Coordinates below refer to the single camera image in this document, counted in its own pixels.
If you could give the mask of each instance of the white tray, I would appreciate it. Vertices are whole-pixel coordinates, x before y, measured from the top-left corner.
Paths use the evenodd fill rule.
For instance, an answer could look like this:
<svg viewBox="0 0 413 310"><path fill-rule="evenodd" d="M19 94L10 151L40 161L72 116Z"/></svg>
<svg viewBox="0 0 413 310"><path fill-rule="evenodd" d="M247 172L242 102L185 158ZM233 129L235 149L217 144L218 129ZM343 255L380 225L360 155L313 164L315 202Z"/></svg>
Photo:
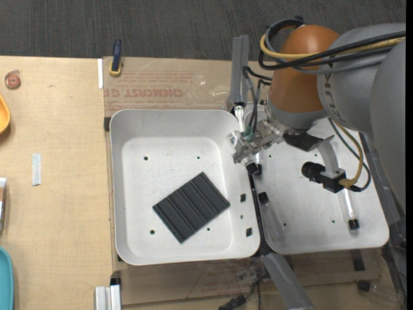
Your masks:
<svg viewBox="0 0 413 310"><path fill-rule="evenodd" d="M260 237L248 175L234 164L226 140L237 129L237 119L223 110L122 110L112 117L116 249L125 262L246 258L257 251ZM200 172L230 207L179 243L152 207ZM252 235L247 236L249 228Z"/></svg>
<svg viewBox="0 0 413 310"><path fill-rule="evenodd" d="M334 133L328 119L321 120L309 134L327 138ZM358 141L357 132L350 131ZM350 146L357 152L353 143ZM335 136L332 146L339 166L353 178L358 160ZM354 207L358 213L360 228L350 232L339 205L337 194L327 191L322 184L310 182L301 173L305 162L323 164L317 150L304 152L287 145L275 144L264 151L263 177L254 178L257 192L267 192L283 227L283 240L268 239L268 245L280 254L316 253L345 249L375 248L384 245L389 236L380 200L371 181L363 192L351 192ZM357 185L364 185L367 174L363 169Z"/></svg>

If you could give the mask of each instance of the blue clamp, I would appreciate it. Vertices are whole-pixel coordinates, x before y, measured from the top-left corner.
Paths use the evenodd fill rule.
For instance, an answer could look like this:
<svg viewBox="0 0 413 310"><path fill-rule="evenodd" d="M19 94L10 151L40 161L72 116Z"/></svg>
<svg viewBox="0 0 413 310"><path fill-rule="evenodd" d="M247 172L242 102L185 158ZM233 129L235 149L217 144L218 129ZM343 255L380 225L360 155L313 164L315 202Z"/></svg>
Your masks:
<svg viewBox="0 0 413 310"><path fill-rule="evenodd" d="M114 59L109 65L109 74L112 76L118 76L121 74L122 63L121 63L121 45L122 40L117 39L114 43Z"/></svg>

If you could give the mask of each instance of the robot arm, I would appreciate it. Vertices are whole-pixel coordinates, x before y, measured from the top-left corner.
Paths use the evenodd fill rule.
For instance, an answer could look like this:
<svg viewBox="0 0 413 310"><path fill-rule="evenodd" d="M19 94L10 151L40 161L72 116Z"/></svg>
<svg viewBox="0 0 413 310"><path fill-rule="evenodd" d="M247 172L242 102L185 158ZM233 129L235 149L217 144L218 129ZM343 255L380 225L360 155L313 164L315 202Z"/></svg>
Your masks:
<svg viewBox="0 0 413 310"><path fill-rule="evenodd" d="M271 39L285 27L296 27L280 53ZM405 23L353 29L342 36L300 18L270 26L261 39L261 67L274 70L265 118L257 116L244 132L233 132L234 161L252 169L261 150L281 141L302 150L317 148L325 166L306 163L303 174L338 192L354 187L340 169L330 139L307 134L317 120L372 134L389 183L405 210ZM264 53L277 64L266 65ZM243 65L241 78L249 76Z"/></svg>

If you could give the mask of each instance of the cable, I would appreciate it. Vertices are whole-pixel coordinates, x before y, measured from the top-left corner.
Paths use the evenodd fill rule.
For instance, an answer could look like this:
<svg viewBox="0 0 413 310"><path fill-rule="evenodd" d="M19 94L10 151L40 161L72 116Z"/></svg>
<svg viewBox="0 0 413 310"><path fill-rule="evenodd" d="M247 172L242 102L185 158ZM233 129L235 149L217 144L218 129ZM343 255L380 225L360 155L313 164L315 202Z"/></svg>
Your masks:
<svg viewBox="0 0 413 310"><path fill-rule="evenodd" d="M338 72L352 71L352 70L357 70L361 68L372 67L374 65L379 65L382 62L382 60L383 60L383 57L379 59L375 59L373 61L369 61L369 62L358 63L356 65L347 65L341 68L331 68L331 69L326 69L326 70L306 70L306 69L301 69L301 68L297 68L297 69L299 69L299 71L304 74L313 74L313 75L337 74Z"/></svg>
<svg viewBox="0 0 413 310"><path fill-rule="evenodd" d="M336 72L343 72L343 71L350 71L354 69L359 69L359 68L364 68L364 67L370 67L372 65L377 65L382 62L384 57L382 57L380 60L373 60L369 61L366 63L359 63L357 65L352 65L352 66L346 66L343 68L330 68L327 70L309 70L309 69L303 69L303 67L314 67L318 65L331 65L336 62L342 62L342 61L350 61L353 59L361 59L362 57L367 57L367 56L372 56L372 55L377 55L377 54L384 54L387 52L390 52L392 47L385 47L385 48L378 48L375 50L367 50L365 52L358 52L358 53L353 53L345 56L339 56L339 57L333 57L330 59L324 59L322 61L315 61L315 62L309 62L309 63L303 63L301 67L293 67L294 69L303 72L305 74L333 74ZM284 59L278 59L276 57L273 57L275 61L278 63L287 63L287 60Z"/></svg>
<svg viewBox="0 0 413 310"><path fill-rule="evenodd" d="M363 150L361 149L360 144L357 142L357 140L344 128L342 127L340 124L336 123L335 124L340 128L340 130L342 130L346 136L348 136L350 138L351 141L353 141L354 145L357 147L357 150L359 152L359 166L356 172L356 175L352 178L352 179L347 179L347 178L343 178L341 180L338 181L338 183L343 186L345 189L350 189L351 186L353 186L355 183L357 183L360 174L361 174L361 170L363 168Z"/></svg>
<svg viewBox="0 0 413 310"><path fill-rule="evenodd" d="M400 31L400 32L394 32L392 34L385 34L382 36L377 36L377 37L372 37L372 38L368 38L368 39L364 39L361 41L357 41L355 43L351 43L351 44L347 44L347 45L343 45L340 47L336 47L330 50L326 50L322 53L317 53L317 54L312 54L311 56L308 57L303 57L301 59L296 59L290 62L286 62L286 63L282 63L282 64L278 64L278 65L264 65L263 64L263 54L264 52L262 50L260 50L259 52L259 65L261 66L261 68L264 68L265 70L279 70L282 68L288 68L288 67L298 67L303 65L303 63L306 62L310 62L316 59L320 59L322 57L328 57L328 56L332 56L332 55L337 55L338 53L342 53L342 52L348 52L350 49L353 48L359 48L359 47L363 47L372 43L377 43L380 41L385 41L388 39L395 39L395 38L400 38L400 37L405 37L406 36L406 31Z"/></svg>
<svg viewBox="0 0 413 310"><path fill-rule="evenodd" d="M247 72L248 72L251 76L254 76L254 77L257 77L257 78L261 78L261 79L264 79L264 80L272 81L272 78L271 78L271 77L263 76L263 75L260 75L260 74L256 74L254 71L252 71L252 69L251 69L250 67L246 67L246 70L247 70Z"/></svg>
<svg viewBox="0 0 413 310"><path fill-rule="evenodd" d="M357 52L357 53L353 53L353 54L349 54L349 55L333 57L333 58L330 58L330 59L324 59L322 61L308 62L308 63L305 63L305 65L303 65L303 67L315 67L315 66L318 66L318 65L329 65L331 63L350 61L352 59L360 59L362 57L387 53L387 52L390 52L391 49L392 49L391 47L384 47L384 48L377 48L377 49L374 49L374 50L366 50L366 51L363 51L363 52ZM279 60L282 63L287 62L286 60L282 60L282 59L275 59L275 60Z"/></svg>
<svg viewBox="0 0 413 310"><path fill-rule="evenodd" d="M402 41L405 37L401 38L394 38L394 39L382 39L377 42L373 43L365 43L362 45L356 45L354 48L348 48L344 49L340 52L337 52L336 54L348 54L348 53L354 53L354 52L362 52L365 50L372 50L372 49L377 49L377 48L383 48L383 47L389 47L389 46L395 46L397 45L400 41ZM307 57L313 57L320 53L302 53L302 54L284 54L284 53L279 53L276 51L271 51L265 46L265 34L261 37L261 40L259 41L259 46L261 50L268 56L271 57L277 57L279 59L303 59Z"/></svg>
<svg viewBox="0 0 413 310"><path fill-rule="evenodd" d="M248 298L252 295L252 293L254 292L254 288L255 286L257 286L258 290L258 309L261 310L261 291L259 289L259 283L260 281L262 281L262 279L264 278L264 276L260 277L256 282L254 282L251 286L250 286L250 292L244 296L244 295L239 295L235 298L232 298L229 302L227 302L224 305L221 305L218 310L234 310L237 307L240 307L241 305L245 304L248 300Z"/></svg>
<svg viewBox="0 0 413 310"><path fill-rule="evenodd" d="M263 81L261 78L258 80L258 86L257 86L257 92L255 93L254 91L254 84L250 77L248 76L248 67L243 68L243 75L248 83L248 89L251 91L252 95L252 104L253 104L253 110L251 113L251 118L250 121L248 122L248 126L252 127L251 132L255 133L257 129L257 121L258 121L258 101L259 97L261 95L261 84L263 85L271 85L271 83L267 83L266 81Z"/></svg>
<svg viewBox="0 0 413 310"><path fill-rule="evenodd" d="M343 144L345 145L345 147L347 147L347 149L358 159L360 160L360 156L357 155L357 153L353 150L353 148L350 147L350 145L347 143L347 141L345 141L345 139L343 138L343 136L340 134L340 132L338 131L337 127L335 126L335 124L333 123L333 121L329 118L328 121L331 124L331 127L333 128L334 132L337 134L338 138L341 140L341 142L343 142ZM372 176L370 173L370 169L367 167L367 164L363 162L363 167L367 172L367 181L366 184L364 184L364 186L362 187L357 187L357 189L352 189L353 191L358 191L358 192L362 192L363 190L365 190L371 182Z"/></svg>
<svg viewBox="0 0 413 310"><path fill-rule="evenodd" d="M270 25L265 32L265 44L267 45L268 49L275 52L274 48L271 45L271 39L273 36L276 36L281 29L292 27L298 28L304 24L305 23L303 18L301 17L301 19L298 19L298 16L296 16L295 19L282 19L281 21L275 22L274 24Z"/></svg>

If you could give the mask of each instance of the black cable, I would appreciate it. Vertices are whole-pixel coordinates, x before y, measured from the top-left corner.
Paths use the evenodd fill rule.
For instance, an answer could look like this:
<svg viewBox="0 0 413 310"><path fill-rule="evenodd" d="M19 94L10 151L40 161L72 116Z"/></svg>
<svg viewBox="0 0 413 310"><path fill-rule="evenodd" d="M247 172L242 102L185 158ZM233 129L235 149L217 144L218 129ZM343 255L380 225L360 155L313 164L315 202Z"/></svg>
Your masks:
<svg viewBox="0 0 413 310"><path fill-rule="evenodd" d="M247 67L246 70L247 70L247 72L248 72L251 76L254 76L254 77L257 77L257 78L261 78L261 79L264 79L264 80L272 81L272 78L271 78L271 77L263 76L263 75L260 75L260 74L256 74L250 67Z"/></svg>
<svg viewBox="0 0 413 310"><path fill-rule="evenodd" d="M273 25L270 25L268 27L268 30L267 30L268 38L269 40L271 40L283 28L291 27L291 26L298 28L299 26L303 24L304 24L303 18L302 17L298 18L298 16L296 16L295 19L284 19L284 20L275 22ZM273 66L267 66L266 64L264 64L263 59L264 59L264 52L260 49L259 55L258 55L259 66L264 70L275 70L275 69L271 69Z"/></svg>
<svg viewBox="0 0 413 310"><path fill-rule="evenodd" d="M281 63L278 65L266 65L263 62L263 58L264 58L264 52L262 50L259 51L259 57L258 57L258 63L259 66L265 70L279 70L279 69L283 69L283 68L289 68L289 67L298 67L303 65L303 63L307 63L316 59L321 59L322 57L328 57L328 56L332 56L332 55L336 55L338 53L344 52L346 50L350 50L353 48L359 48L365 45L370 45L370 44L374 44L374 43L378 43L380 41L384 41L384 40L389 40L389 39L395 39L395 38L400 38L400 37L405 37L406 36L406 31L399 31L399 32L394 32L391 34L383 34L381 36L376 36L376 37L371 37L368 39L364 39L361 41L356 41L355 43L351 43L351 44L347 44L347 45L343 45L343 46L339 46L330 50L326 50L324 52L321 53L317 53L317 54L313 54L311 56L308 57L302 57L301 59L296 59L290 62L286 62L286 63Z"/></svg>
<svg viewBox="0 0 413 310"><path fill-rule="evenodd" d="M390 47L376 48L376 49L373 49L373 50L365 50L365 51L362 51L362 52L356 52L356 53L352 53L352 54L345 55L345 56L338 56L338 57L333 57L331 59L324 59L322 61L304 63L304 64L300 65L300 67L301 68L315 67L315 66L319 66L319 65L330 65L332 63L337 63L337 62L342 62L342 61L351 61L353 59L360 59L362 57L387 53L387 52L390 52L392 50L392 48L393 47L390 46Z"/></svg>
<svg viewBox="0 0 413 310"><path fill-rule="evenodd" d="M337 127L335 126L335 124L333 123L333 121L331 120L331 118L328 119L328 121L331 124L331 127L333 128L334 132L337 134L338 138L341 140L341 142L343 142L344 146L347 147L347 149L358 159L360 160L360 156L358 156L358 154L350 147L350 145L347 143L347 141L345 141L345 139L343 138L343 136L340 134L340 132L338 131ZM372 176L370 173L370 169L367 167L367 164L363 162L363 167L367 172L367 181L366 184L363 187L354 187L353 189L350 189L352 191L357 191L357 192L361 192L363 190L365 190L371 182Z"/></svg>
<svg viewBox="0 0 413 310"><path fill-rule="evenodd" d="M254 282L251 286L250 286L250 292L248 295L244 296L244 295L239 295L235 298L232 298L229 302L227 302L224 305L221 305L218 310L234 310L237 307L240 307L241 305L245 304L248 300L248 298L252 295L252 293L254 292L254 288L255 286L257 286L258 290L258 307L259 310L261 310L261 291L259 290L259 283L260 281L262 281L262 279L264 278L265 275L261 276L260 278L258 278L258 280L256 282Z"/></svg>
<svg viewBox="0 0 413 310"><path fill-rule="evenodd" d="M256 101L258 102L256 93L254 92L254 88L253 88L253 87L250 87L250 90L251 90L251 94L252 94L253 109L252 109L252 114L251 114L250 121L248 122L248 126L249 126L249 127L251 127L252 122L257 119Z"/></svg>
<svg viewBox="0 0 413 310"><path fill-rule="evenodd" d="M265 81L263 81L262 79L260 79L258 81L258 86L257 86L257 92L259 92L261 90L261 84L268 84ZM256 116L255 116L255 120L254 120L254 126L252 127L251 132L255 133L256 129L257 129L257 122L258 122L258 101L259 101L259 97L256 98L256 100L254 101L254 110L256 112Z"/></svg>

